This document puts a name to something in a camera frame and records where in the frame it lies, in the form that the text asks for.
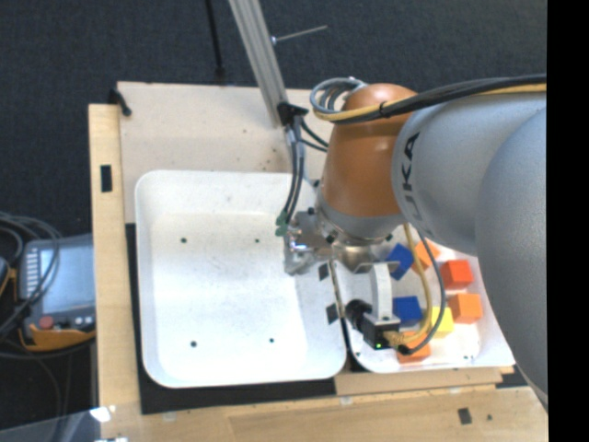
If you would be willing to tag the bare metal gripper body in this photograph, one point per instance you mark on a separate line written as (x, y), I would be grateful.
(307, 235)

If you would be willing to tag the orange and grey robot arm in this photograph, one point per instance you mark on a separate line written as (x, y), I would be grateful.
(442, 173)

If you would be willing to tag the thin black and white rod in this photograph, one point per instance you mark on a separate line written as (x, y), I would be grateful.
(338, 293)

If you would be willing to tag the blue cube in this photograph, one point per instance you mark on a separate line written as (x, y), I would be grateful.
(408, 310)
(401, 259)

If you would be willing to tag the white plastic tray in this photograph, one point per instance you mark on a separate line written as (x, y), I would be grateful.
(460, 353)
(221, 288)

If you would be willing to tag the orange cube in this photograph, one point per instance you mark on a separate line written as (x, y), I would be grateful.
(418, 353)
(425, 252)
(457, 273)
(465, 308)

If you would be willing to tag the pale wood board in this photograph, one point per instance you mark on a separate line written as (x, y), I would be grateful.
(193, 127)

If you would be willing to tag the yellow cube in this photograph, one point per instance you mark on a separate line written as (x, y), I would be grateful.
(445, 322)

